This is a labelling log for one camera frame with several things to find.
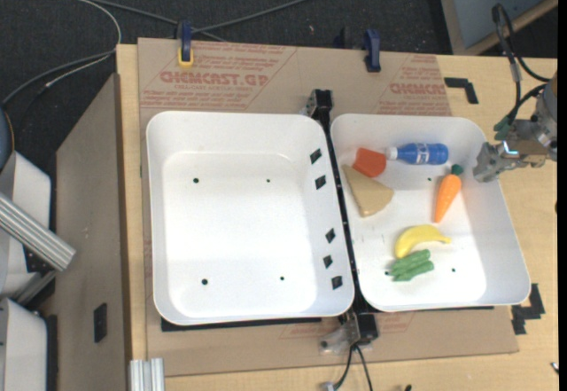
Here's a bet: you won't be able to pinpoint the yellow banana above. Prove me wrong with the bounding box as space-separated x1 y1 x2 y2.
393 223 453 260

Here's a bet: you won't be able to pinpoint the orange carrot green top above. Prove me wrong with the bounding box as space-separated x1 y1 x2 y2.
433 163 465 224

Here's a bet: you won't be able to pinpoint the thin black rod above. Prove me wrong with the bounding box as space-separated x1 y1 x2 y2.
324 113 365 316

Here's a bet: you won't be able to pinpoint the tan pizza slice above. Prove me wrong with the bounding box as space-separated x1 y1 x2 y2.
341 163 395 219

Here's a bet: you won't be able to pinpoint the brown cardboard board red print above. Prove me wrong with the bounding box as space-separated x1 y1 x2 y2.
136 36 520 378

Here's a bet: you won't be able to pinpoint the white plastic tray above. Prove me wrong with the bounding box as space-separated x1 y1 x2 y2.
330 113 532 314
144 110 356 327

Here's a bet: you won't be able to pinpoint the blue bottle white cap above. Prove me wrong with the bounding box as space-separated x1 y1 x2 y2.
384 142 450 168

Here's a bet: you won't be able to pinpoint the green bean pods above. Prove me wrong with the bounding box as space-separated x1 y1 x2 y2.
388 248 436 283

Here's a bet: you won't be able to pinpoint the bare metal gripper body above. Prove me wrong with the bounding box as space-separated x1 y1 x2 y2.
503 103 559 169

